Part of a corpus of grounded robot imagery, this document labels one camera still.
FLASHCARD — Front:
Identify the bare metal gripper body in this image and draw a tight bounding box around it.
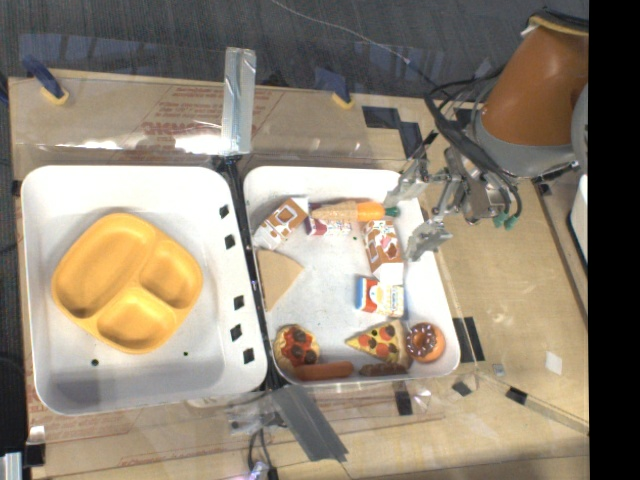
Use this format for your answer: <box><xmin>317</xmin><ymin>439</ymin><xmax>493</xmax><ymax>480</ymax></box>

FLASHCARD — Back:
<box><xmin>433</xmin><ymin>147</ymin><xmax>517</xmax><ymax>225</ymax></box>

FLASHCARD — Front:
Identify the brown and white carton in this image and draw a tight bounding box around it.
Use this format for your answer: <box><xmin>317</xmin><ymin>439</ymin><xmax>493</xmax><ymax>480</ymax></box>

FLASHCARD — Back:
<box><xmin>252</xmin><ymin>196</ymin><xmax>310</xmax><ymax>252</ymax></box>
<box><xmin>362</xmin><ymin>219</ymin><xmax>406</xmax><ymax>282</ymax></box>

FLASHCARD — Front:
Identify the orange carrot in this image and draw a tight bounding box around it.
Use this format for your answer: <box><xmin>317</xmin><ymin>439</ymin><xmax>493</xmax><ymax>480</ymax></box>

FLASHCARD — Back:
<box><xmin>309</xmin><ymin>199</ymin><xmax>402</xmax><ymax>224</ymax></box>

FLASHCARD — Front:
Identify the orange and white carton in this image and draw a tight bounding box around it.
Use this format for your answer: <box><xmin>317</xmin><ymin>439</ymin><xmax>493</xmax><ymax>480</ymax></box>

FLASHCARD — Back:
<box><xmin>354</xmin><ymin>275</ymin><xmax>406</xmax><ymax>319</ymax></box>

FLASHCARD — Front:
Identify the small red and white carton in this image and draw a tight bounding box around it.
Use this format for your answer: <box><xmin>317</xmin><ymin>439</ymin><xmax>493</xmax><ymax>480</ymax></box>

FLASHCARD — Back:
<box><xmin>305</xmin><ymin>215</ymin><xmax>354</xmax><ymax>237</ymax></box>

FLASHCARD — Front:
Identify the chocolate sprinkled doughnut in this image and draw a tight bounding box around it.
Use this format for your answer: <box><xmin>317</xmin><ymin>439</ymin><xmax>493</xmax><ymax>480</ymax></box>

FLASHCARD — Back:
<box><xmin>404</xmin><ymin>321</ymin><xmax>448</xmax><ymax>365</ymax></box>

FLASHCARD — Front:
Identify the white plastic tray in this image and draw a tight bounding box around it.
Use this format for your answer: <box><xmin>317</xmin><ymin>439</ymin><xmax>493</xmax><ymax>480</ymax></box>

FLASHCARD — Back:
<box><xmin>19</xmin><ymin>164</ymin><xmax>269</xmax><ymax>416</ymax></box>
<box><xmin>242</xmin><ymin>165</ymin><xmax>462</xmax><ymax>387</ymax></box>

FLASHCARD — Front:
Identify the pizza slice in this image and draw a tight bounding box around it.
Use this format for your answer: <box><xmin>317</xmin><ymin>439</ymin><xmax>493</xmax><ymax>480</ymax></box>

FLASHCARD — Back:
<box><xmin>344</xmin><ymin>319</ymin><xmax>414</xmax><ymax>370</ymax></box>

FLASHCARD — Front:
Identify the brown chocolate biscuit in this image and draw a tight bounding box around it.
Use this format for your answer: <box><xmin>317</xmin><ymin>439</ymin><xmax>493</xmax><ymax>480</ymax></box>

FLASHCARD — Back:
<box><xmin>358</xmin><ymin>361</ymin><xmax>409</xmax><ymax>378</ymax></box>

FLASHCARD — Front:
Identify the tan triangular bread slice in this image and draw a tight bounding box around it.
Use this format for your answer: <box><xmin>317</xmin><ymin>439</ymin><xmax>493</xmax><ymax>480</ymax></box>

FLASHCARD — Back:
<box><xmin>256</xmin><ymin>248</ymin><xmax>306</xmax><ymax>312</ymax></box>

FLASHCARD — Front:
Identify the red sausage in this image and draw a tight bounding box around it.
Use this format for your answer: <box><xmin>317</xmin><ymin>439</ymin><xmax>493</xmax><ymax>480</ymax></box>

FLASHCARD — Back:
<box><xmin>293</xmin><ymin>360</ymin><xmax>356</xmax><ymax>383</ymax></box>

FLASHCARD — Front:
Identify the round mini pizza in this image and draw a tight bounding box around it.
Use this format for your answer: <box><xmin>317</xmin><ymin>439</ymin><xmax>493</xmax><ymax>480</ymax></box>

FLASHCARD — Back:
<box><xmin>273</xmin><ymin>323</ymin><xmax>322</xmax><ymax>372</ymax></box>

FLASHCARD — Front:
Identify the brown cardboard board red print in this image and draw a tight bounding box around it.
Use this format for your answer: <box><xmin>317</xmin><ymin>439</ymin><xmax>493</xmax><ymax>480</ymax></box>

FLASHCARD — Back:
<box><xmin>7</xmin><ymin>70</ymin><xmax>481</xmax><ymax>475</ymax></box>

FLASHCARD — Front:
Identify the orange divided plate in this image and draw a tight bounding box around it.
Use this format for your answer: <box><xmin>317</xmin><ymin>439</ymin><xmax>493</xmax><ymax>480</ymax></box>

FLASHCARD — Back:
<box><xmin>50</xmin><ymin>211</ymin><xmax>205</xmax><ymax>355</ymax></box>

